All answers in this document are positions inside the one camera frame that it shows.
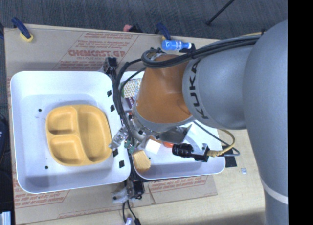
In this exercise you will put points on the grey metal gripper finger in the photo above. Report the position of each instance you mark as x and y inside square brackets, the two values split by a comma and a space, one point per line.
[118, 139]

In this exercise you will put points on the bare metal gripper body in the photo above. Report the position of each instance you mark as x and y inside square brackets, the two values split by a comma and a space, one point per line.
[171, 136]

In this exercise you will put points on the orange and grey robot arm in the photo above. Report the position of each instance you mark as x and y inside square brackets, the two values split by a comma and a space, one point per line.
[220, 89]

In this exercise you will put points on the small orange toy food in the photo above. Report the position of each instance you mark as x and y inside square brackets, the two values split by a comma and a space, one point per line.
[167, 144]

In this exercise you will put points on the white cube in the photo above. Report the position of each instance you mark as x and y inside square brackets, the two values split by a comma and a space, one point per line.
[153, 146]

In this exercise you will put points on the orange divided plate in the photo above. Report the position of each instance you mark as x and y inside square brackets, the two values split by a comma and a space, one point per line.
[93, 126]

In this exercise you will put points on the tan toy bread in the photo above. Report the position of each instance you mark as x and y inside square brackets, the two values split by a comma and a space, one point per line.
[141, 161]

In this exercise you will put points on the white plastic tray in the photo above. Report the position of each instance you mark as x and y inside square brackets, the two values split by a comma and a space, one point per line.
[185, 167]
[31, 96]

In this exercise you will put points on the dark red packet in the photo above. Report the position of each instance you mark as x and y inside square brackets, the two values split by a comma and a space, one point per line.
[130, 102]

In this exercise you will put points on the yellow and white patterned packet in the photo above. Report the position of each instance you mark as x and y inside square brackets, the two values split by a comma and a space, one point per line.
[132, 88]

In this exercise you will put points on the clear bottle with blue label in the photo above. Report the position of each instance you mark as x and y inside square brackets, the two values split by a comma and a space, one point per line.
[172, 45]

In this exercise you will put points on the brown cardboard board red print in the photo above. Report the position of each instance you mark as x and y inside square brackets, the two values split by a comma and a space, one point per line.
[73, 48]

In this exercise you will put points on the black cylinder on white bracket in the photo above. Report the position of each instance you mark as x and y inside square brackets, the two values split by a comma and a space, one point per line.
[182, 150]

